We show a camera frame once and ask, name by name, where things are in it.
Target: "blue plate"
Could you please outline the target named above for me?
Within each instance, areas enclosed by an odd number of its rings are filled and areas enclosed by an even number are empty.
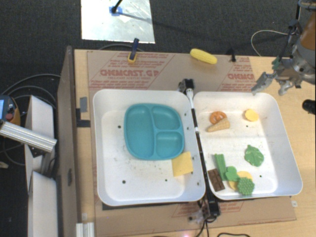
[[[130,106],[124,117],[124,137],[128,151],[140,159],[172,159],[184,148],[180,116],[165,105]]]

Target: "cardboard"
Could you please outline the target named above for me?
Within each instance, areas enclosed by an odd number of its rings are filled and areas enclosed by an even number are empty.
[[[80,197],[81,211],[88,212],[88,220],[95,221],[96,236],[114,237],[161,232],[200,229],[198,222],[189,217],[199,210],[197,202],[130,207],[109,207],[102,204],[96,191],[96,159],[93,135],[91,99],[102,88],[166,89],[176,90],[184,78],[195,81],[195,92],[199,91],[249,91],[255,84],[248,57],[237,57],[232,63],[229,56],[217,56],[218,63],[210,65],[193,59],[188,54],[140,53],[135,64],[127,62],[128,52],[86,51],[75,52],[75,77],[77,108],[82,97],[88,98],[87,111],[81,119],[90,119],[89,128],[78,128],[79,158],[90,163],[79,163],[84,171]],[[94,206],[86,201],[94,201]],[[294,209],[289,197],[261,198],[221,202],[222,214],[209,227],[238,226],[267,222],[295,220]]]
[[[56,178],[58,232],[67,237],[76,236],[76,223],[80,215],[74,85],[73,51],[67,47],[57,91],[59,166]]]

